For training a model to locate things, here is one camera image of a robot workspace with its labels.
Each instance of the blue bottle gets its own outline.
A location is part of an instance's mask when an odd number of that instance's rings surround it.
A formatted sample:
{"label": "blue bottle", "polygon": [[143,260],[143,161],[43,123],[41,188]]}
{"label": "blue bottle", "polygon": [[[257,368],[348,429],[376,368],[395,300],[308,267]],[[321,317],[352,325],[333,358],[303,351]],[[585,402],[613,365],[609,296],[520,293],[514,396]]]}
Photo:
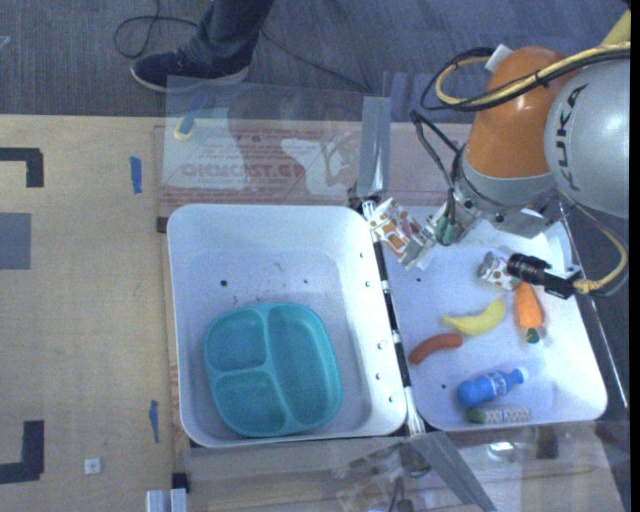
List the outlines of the blue bottle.
{"label": "blue bottle", "polygon": [[524,372],[519,368],[511,373],[491,372],[475,380],[465,380],[460,384],[458,386],[458,401],[465,407],[477,407],[497,396],[506,395],[514,384],[522,384],[523,382]]}

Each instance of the dark pants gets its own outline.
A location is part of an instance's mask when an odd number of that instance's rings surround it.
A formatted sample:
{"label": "dark pants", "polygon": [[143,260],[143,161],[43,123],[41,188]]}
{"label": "dark pants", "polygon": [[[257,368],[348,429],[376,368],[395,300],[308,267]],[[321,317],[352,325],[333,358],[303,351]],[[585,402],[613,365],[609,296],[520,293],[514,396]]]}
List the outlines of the dark pants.
{"label": "dark pants", "polygon": [[214,0],[185,51],[192,59],[221,70],[230,58],[248,65],[273,1]]}

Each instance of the orange carrot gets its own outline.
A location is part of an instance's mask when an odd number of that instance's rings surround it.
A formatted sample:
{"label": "orange carrot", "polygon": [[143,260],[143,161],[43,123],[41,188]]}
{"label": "orange carrot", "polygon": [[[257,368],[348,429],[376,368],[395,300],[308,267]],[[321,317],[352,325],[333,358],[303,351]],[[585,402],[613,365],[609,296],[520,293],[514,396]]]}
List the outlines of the orange carrot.
{"label": "orange carrot", "polygon": [[436,334],[424,341],[421,341],[409,354],[411,364],[420,364],[426,357],[436,350],[443,348],[458,348],[462,345],[462,334],[445,333]]}
{"label": "orange carrot", "polygon": [[542,325],[542,308],[533,287],[524,281],[516,288],[516,310],[520,325],[527,330],[526,340],[529,343],[540,341],[537,329]]}

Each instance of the gray square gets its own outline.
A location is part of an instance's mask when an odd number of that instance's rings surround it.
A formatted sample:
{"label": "gray square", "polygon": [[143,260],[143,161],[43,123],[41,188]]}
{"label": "gray square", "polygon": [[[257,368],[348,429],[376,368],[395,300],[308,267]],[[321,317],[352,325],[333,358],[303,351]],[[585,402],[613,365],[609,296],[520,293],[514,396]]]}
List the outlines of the gray square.
{"label": "gray square", "polygon": [[31,214],[0,213],[0,270],[31,268]]}

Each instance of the yellow banana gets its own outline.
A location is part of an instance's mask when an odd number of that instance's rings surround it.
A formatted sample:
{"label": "yellow banana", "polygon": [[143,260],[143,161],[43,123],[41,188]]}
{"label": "yellow banana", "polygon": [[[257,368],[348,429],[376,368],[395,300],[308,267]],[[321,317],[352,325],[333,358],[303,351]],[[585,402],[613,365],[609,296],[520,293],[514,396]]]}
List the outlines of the yellow banana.
{"label": "yellow banana", "polygon": [[451,324],[463,334],[482,334],[498,325],[502,321],[505,311],[506,308],[502,299],[496,299],[478,315],[456,317],[444,315],[442,321]]}

